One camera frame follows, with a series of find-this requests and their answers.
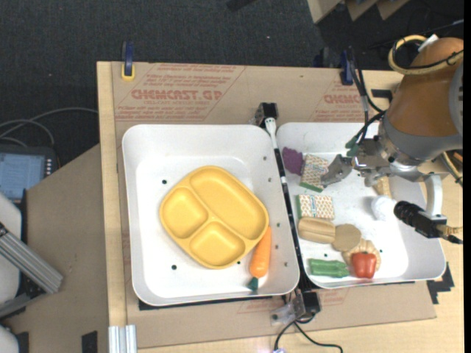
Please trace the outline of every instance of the yellow cable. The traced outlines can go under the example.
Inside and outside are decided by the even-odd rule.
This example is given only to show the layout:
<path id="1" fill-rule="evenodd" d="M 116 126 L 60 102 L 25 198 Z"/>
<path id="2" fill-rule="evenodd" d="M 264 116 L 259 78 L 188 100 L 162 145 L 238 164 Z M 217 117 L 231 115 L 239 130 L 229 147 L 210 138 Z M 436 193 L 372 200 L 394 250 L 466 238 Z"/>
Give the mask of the yellow cable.
<path id="1" fill-rule="evenodd" d="M 442 63 L 434 65 L 433 67 L 427 67 L 427 68 L 413 68 L 413 69 L 408 69 L 408 68 L 402 68 L 400 67 L 395 61 L 394 61 L 394 50 L 398 50 L 400 47 L 404 46 L 406 43 L 411 42 L 413 40 L 419 40 L 424 42 L 427 40 L 426 37 L 423 37 L 421 35 L 409 35 L 408 37 L 399 39 L 394 46 L 392 47 L 391 50 L 389 50 L 388 54 L 388 63 L 389 66 L 394 69 L 396 72 L 400 74 L 414 74 L 414 75 L 419 75 L 419 74 L 429 74 L 431 72 L 438 71 L 439 69 L 443 69 L 449 66 L 449 63 L 455 63 L 457 60 L 460 60 L 464 57 L 464 52 L 461 51 L 457 54 L 453 54 L 450 56 L 448 59 L 445 59 Z"/>

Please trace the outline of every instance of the toy tomato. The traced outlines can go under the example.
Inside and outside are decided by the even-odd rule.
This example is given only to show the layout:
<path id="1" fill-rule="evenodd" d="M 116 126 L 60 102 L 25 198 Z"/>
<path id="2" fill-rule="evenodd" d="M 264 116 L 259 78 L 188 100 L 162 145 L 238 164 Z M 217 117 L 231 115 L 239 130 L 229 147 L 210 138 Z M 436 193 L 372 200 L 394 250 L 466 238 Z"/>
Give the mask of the toy tomato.
<path id="1" fill-rule="evenodd" d="M 367 252 L 353 254 L 352 267 L 357 277 L 372 279 L 376 271 L 376 255 Z"/>

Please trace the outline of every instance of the white tray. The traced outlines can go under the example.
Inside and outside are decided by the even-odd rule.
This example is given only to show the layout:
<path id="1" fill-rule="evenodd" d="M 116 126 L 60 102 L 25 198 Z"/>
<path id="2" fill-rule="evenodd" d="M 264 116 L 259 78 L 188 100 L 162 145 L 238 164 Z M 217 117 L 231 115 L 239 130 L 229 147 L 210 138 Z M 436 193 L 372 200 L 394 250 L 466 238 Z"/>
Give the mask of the white tray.
<path id="1" fill-rule="evenodd" d="M 299 281 L 275 154 L 268 134 L 250 125 L 147 125 L 130 128 L 122 149 L 130 217 L 132 284 L 153 306 L 287 294 Z M 163 197 L 187 174 L 220 166 L 265 205 L 272 226 L 269 273 L 257 292 L 250 281 L 251 253 L 240 264 L 208 269 L 187 255 L 158 218 Z"/>
<path id="2" fill-rule="evenodd" d="M 287 147 L 303 154 L 315 154 L 330 163 L 337 154 L 346 155 L 345 143 L 361 127 L 362 124 L 350 123 L 288 123 L 277 131 L 277 143 L 280 150 Z M 369 137 L 377 130 L 378 125 L 372 126 Z M 440 277 L 445 271 L 446 261 L 439 239 L 427 239 L 415 232 L 413 227 L 395 218 L 392 221 L 388 219 L 387 223 L 375 219 L 371 201 L 377 194 L 374 189 L 365 187 L 364 178 L 358 172 L 352 171 L 346 179 L 327 186 L 321 193 L 300 187 L 300 176 L 289 171 L 286 172 L 286 179 L 296 224 L 299 221 L 296 195 L 332 196 L 336 214 L 333 223 L 356 225 L 363 238 L 372 240 L 381 252 L 380 269 L 371 280 L 350 276 L 341 279 L 313 276 L 308 268 L 308 258 L 343 261 L 341 253 L 330 244 L 313 243 L 300 238 L 305 272 L 315 285 L 321 288 L 342 288 L 426 280 Z M 418 183 L 392 177 L 390 187 L 394 200 L 406 200 L 425 208 L 424 196 Z"/>

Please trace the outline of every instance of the toy carrot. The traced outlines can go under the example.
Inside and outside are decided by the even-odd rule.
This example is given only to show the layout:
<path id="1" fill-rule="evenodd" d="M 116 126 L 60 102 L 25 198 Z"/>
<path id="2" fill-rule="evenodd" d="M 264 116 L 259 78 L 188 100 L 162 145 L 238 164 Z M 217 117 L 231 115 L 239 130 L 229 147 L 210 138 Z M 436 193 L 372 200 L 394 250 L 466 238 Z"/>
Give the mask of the toy carrot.
<path id="1" fill-rule="evenodd" d="M 272 228 L 268 226 L 260 242 L 252 255 L 250 261 L 249 271 L 253 278 L 250 280 L 247 287 L 251 290 L 258 289 L 258 279 L 265 276 L 268 273 L 268 267 L 270 264 L 270 251 L 272 248 Z"/>

